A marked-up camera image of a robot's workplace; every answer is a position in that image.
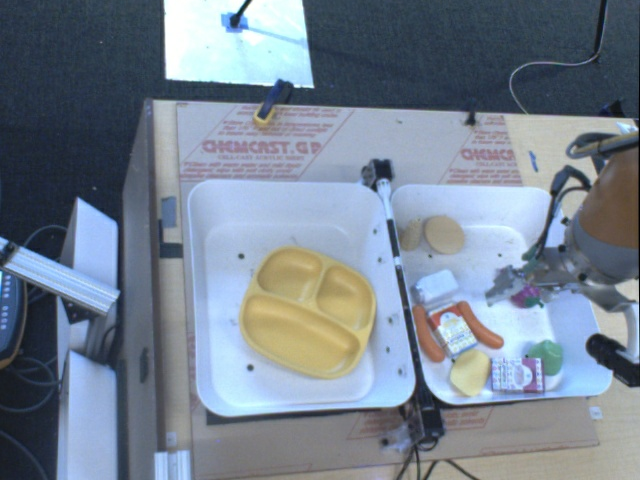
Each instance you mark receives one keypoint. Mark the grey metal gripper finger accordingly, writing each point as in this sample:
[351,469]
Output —
[497,294]
[507,275]

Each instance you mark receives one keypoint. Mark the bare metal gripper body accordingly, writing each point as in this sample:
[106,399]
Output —
[560,268]

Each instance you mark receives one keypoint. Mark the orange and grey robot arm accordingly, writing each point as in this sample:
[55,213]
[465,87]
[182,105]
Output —
[612,203]

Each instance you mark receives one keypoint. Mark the purple grapes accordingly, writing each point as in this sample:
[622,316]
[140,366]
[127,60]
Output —
[527,298]

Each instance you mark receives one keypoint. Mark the orange sausage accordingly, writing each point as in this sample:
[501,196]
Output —
[429,335]
[482,330]

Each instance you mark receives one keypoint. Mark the red and white carton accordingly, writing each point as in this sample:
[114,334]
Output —
[452,333]

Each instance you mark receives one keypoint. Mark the white packet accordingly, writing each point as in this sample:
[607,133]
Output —
[436,285]

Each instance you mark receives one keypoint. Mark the white plastic tray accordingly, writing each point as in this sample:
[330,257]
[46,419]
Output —
[300,208]
[500,208]

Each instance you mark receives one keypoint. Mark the round tan biscuit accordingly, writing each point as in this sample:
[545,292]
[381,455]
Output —
[444,235]

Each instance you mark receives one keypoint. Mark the green toy pepper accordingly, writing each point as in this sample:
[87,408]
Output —
[547,355]

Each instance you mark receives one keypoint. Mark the yellow potato chip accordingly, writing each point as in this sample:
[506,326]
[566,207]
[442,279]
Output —
[470,373]

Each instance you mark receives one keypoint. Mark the pink and white carton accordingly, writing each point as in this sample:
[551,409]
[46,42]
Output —
[517,375]

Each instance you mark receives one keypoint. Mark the thin black and white rod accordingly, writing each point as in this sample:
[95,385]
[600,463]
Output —
[400,268]

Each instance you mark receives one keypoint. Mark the speckled tan cracker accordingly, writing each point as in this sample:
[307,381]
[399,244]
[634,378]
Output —
[411,235]

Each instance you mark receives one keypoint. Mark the yellow divided plate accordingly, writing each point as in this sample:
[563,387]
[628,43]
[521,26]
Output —
[305,318]

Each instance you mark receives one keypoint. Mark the brown cardboard board red print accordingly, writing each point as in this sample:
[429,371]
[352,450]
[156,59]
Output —
[350,133]

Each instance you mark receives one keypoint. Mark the black cylinder on white bracket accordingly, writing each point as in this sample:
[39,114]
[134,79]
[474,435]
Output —
[607,350]

